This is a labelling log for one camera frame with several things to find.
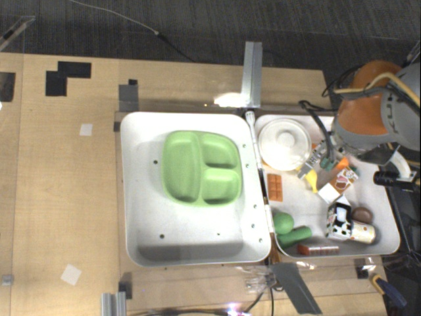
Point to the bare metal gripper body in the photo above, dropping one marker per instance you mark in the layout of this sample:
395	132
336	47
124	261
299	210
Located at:
316	156

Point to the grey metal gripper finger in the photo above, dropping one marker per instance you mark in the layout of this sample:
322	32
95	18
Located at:
304	170

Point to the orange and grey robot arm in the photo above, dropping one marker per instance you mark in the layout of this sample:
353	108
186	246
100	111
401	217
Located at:
365	117

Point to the yellow banana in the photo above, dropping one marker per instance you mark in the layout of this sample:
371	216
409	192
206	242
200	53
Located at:
312	181

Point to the orange carrot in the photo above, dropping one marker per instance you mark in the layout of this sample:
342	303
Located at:
342	162

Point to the orange biscuit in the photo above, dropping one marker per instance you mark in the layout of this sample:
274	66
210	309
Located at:
275	187

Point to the white round bowl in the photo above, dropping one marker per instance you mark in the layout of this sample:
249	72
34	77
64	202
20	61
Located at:
283	143

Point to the brown and white carton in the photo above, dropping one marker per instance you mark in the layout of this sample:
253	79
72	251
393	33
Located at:
338	184

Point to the white plastic tray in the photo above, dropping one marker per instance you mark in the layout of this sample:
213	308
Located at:
306	216
144	209

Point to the green round toy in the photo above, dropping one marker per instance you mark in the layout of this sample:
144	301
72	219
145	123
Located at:
283	222

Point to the thin black and white rod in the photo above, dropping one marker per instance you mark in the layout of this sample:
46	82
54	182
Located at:
253	137

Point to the black and white cow-print carton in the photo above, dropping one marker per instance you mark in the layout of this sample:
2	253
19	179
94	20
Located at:
338	222

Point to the green cylinder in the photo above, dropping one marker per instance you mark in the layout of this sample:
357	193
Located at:
296	236

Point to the brown round toy food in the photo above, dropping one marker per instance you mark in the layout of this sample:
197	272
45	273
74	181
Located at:
362	214

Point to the red-brown ribbed bar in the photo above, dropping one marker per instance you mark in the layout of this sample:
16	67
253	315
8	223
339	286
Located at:
317	249

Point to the white can with orange print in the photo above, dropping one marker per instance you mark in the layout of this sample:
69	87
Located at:
363	232

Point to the green divided plate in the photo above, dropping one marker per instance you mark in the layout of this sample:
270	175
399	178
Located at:
181	166

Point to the black cylinder on white bracket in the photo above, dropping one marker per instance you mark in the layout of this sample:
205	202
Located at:
386	178

